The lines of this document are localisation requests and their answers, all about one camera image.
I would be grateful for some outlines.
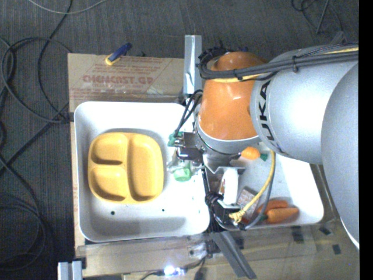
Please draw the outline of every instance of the yellow cable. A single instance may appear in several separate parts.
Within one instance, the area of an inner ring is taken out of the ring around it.
[[[256,200],[258,200],[263,195],[264,191],[267,189],[269,183],[271,182],[271,180],[273,178],[273,173],[275,172],[275,164],[276,164],[276,157],[275,156],[276,155],[275,155],[275,152],[273,150],[270,151],[270,154],[272,156],[272,164],[270,166],[270,171],[269,171],[269,175],[268,175],[268,178],[267,178],[266,182],[264,183],[261,190],[257,193],[257,195],[253,199],[251,199],[251,201],[249,203],[247,203],[244,206],[243,209],[241,209],[238,212],[233,212],[233,213],[229,214],[229,218],[234,219],[234,222],[236,222],[236,223],[241,222],[241,219],[245,215],[246,211],[256,202]]]

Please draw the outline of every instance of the yellow plate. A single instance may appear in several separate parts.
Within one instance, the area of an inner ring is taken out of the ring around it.
[[[162,192],[163,181],[162,153],[152,137],[112,132],[92,141],[88,183],[97,198],[123,204],[151,201]]]

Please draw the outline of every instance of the orange toy carrot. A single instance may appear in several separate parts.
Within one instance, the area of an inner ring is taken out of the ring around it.
[[[261,153],[257,148],[248,146],[241,152],[241,156],[249,160],[255,160],[261,156]]]
[[[266,221],[269,224],[280,223],[297,213],[299,213],[298,208],[273,208],[267,212]]]
[[[257,213],[260,213],[262,211],[262,208],[263,208],[264,204],[262,204],[256,211]],[[264,214],[267,214],[269,210],[273,209],[273,208],[287,208],[289,206],[289,204],[287,203],[286,200],[282,200],[282,199],[272,199],[270,201],[268,201],[268,204],[267,204],[267,207],[266,207],[266,210],[264,211]]]

